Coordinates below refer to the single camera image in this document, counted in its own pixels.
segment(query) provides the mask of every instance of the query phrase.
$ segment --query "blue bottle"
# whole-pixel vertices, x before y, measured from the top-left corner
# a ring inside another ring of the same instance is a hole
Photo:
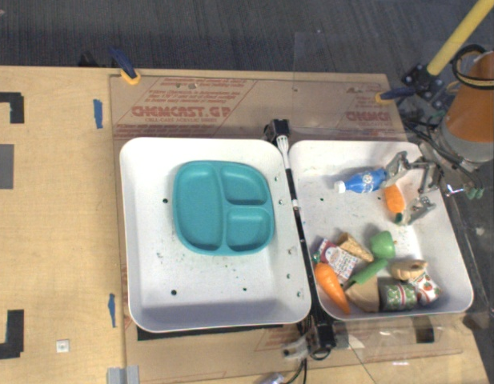
[[[387,172],[384,168],[378,170],[366,170],[353,175],[347,181],[337,181],[334,189],[339,194],[351,190],[357,194],[366,194],[380,188],[380,184],[385,181]]]

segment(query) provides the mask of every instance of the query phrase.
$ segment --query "orange carrot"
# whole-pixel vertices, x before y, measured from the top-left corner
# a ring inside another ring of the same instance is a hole
[[[334,270],[328,264],[320,262],[316,264],[314,275],[316,281],[322,289],[325,290],[328,297],[331,298],[344,313],[350,314],[350,306],[348,305],[346,295],[339,284],[339,279]]]
[[[393,214],[400,214],[405,210],[405,199],[401,194],[400,189],[396,184],[384,188],[385,202],[388,204],[388,209]]]

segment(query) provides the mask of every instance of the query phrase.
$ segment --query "wooden table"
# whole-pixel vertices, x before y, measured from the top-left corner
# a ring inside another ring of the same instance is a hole
[[[24,349],[20,358],[0,359],[0,382],[104,383],[109,367],[127,365],[110,123],[109,77],[116,74],[98,68],[0,66],[0,91],[22,93],[26,120],[10,124],[9,106],[0,103],[0,144],[14,145],[14,186],[0,189],[0,343],[7,311],[24,310]],[[230,71],[191,75],[291,78],[289,73]],[[94,99],[102,102],[102,129],[96,129]],[[326,369],[315,362],[308,382],[486,382],[471,331],[456,323],[448,334],[461,352]],[[65,339],[70,351],[57,352],[57,341]],[[219,382],[254,382],[256,372],[253,365],[252,376]]]

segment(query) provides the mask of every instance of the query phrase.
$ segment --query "yellow pole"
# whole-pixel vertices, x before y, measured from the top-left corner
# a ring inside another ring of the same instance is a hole
[[[469,38],[472,32],[494,7],[494,0],[478,0],[471,8],[464,20],[456,27],[453,34],[444,43],[436,56],[428,63],[427,71],[430,75],[439,75],[453,55]]]

